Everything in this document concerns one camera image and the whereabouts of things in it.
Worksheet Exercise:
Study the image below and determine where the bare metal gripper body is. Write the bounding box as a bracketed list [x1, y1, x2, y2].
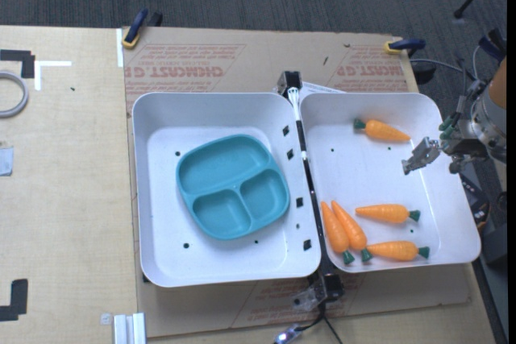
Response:
[439, 118, 508, 164]

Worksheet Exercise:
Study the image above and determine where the orange toy carrot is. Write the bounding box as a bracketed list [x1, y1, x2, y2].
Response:
[331, 200, 374, 263]
[320, 201, 356, 266]
[355, 203, 422, 225]
[353, 118, 412, 143]
[365, 240, 431, 263]

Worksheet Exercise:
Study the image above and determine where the white plastic tray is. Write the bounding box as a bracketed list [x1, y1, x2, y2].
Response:
[299, 92, 482, 274]
[131, 91, 323, 288]

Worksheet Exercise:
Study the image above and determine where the thin black and white rod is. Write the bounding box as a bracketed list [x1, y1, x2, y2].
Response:
[288, 87, 331, 276]

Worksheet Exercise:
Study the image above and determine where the brown cardboard board red print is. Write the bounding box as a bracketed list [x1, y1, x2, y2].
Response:
[122, 26, 472, 338]

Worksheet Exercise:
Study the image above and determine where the blue divided plate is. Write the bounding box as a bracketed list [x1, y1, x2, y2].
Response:
[175, 134, 291, 242]

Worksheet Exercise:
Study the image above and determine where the black block with thin wires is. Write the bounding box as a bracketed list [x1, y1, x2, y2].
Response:
[277, 70, 303, 95]
[306, 272, 346, 304]

